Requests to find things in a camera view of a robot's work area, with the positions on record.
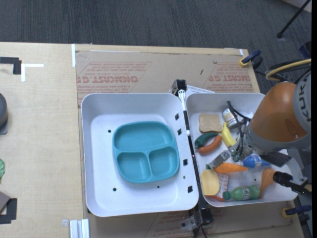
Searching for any black cylinder on white bracket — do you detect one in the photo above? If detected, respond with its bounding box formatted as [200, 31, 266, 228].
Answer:
[272, 154, 309, 195]

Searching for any green plastic bottle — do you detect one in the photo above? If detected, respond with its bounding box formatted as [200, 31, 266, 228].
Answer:
[222, 184, 262, 201]

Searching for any blue and white bottle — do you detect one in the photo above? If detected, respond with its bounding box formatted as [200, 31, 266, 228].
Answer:
[241, 153, 272, 169]

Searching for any orange sausage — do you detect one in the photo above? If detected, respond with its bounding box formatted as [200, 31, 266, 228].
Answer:
[198, 134, 223, 155]

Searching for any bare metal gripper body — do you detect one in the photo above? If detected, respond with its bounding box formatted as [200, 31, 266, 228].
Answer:
[231, 132, 254, 159]

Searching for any white plastic tray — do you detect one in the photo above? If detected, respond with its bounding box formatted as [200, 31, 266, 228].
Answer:
[81, 92, 200, 218]
[185, 92, 299, 208]

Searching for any tan chicken drumstick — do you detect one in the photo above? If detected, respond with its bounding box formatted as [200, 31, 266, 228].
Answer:
[259, 168, 276, 199]

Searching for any blue divided plate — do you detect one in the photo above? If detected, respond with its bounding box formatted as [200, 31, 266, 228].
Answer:
[112, 120, 181, 184]

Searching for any yellow banana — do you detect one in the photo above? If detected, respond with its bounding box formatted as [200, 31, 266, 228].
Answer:
[220, 121, 237, 148]

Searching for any white paper label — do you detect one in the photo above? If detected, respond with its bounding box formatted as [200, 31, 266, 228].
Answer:
[185, 84, 216, 94]

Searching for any black block with thin wires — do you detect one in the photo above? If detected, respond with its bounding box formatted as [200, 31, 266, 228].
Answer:
[171, 79, 187, 95]
[195, 206, 214, 226]

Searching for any tan bread slice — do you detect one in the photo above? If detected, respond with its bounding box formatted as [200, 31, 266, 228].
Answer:
[198, 113, 224, 134]

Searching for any green pepper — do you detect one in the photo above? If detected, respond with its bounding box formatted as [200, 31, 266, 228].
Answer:
[194, 132, 219, 150]

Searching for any thin black and white rod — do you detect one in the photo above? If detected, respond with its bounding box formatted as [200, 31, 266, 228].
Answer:
[177, 89, 207, 209]

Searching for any small white can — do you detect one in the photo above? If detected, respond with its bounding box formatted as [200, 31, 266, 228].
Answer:
[221, 107, 240, 129]

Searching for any brown cardboard board red print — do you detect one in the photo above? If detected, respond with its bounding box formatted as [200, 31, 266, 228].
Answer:
[75, 45, 294, 238]

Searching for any grey tape roll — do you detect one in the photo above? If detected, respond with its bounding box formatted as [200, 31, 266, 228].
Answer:
[0, 92, 9, 135]

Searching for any orange and white packet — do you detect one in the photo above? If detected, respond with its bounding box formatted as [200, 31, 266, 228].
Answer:
[210, 172, 230, 202]

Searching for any orange carrot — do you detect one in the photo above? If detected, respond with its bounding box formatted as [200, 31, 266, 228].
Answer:
[213, 162, 249, 175]

